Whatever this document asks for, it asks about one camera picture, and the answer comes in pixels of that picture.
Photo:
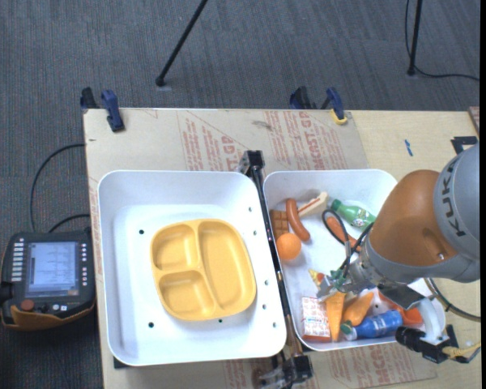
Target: orange ball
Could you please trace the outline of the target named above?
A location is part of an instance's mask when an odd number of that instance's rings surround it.
[[[301,253],[301,239],[295,233],[283,233],[277,238],[275,245],[281,259],[294,259]]]

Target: yellow divided plate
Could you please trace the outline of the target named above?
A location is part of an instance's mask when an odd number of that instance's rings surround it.
[[[245,243],[219,219],[187,220],[157,231],[151,240],[151,269],[164,308],[182,320],[240,313],[256,295]]]

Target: black stand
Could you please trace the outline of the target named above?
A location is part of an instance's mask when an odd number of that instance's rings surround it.
[[[184,44],[185,39],[187,39],[187,36],[189,35],[189,32],[191,31],[191,29],[193,28],[194,24],[196,23],[196,20],[202,14],[202,10],[205,7],[205,5],[207,4],[207,1],[208,0],[202,0],[200,2],[198,8],[194,12],[193,17],[191,18],[189,24],[187,25],[187,28],[185,28],[184,33],[181,35],[181,38],[178,41],[177,46],[175,47],[173,53],[171,53],[171,56],[169,57],[169,60],[165,64],[164,69],[162,70],[162,72],[160,72],[160,75],[157,76],[155,82],[156,82],[156,85],[158,87],[163,87],[165,85],[164,77],[168,73],[169,68],[171,67],[171,65],[173,64],[175,58],[177,57],[178,52],[180,52],[180,49],[181,49],[182,45]]]
[[[418,0],[416,6],[416,20],[414,21],[414,34],[412,35],[411,63],[408,66],[407,71],[410,76],[413,76],[416,73],[416,46],[418,45],[418,34],[420,32],[420,17],[422,4],[423,0]]]

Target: gray carpet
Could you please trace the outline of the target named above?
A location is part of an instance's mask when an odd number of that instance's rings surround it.
[[[121,107],[287,109],[301,85],[319,107],[329,86],[345,109],[480,105],[480,0],[423,0],[413,76],[407,0],[209,0],[158,88],[200,1],[0,0],[0,267],[10,236],[31,228],[36,171],[83,142],[85,87]],[[409,46],[415,13],[410,0]],[[41,232],[88,212],[82,148],[47,164],[32,204]],[[43,332],[0,323],[0,388],[99,387],[95,314]]]

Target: green bottle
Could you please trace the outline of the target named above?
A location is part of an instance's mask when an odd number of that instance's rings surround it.
[[[376,216],[360,206],[347,206],[338,199],[333,200],[331,210],[337,212],[351,226],[364,230],[376,220]]]

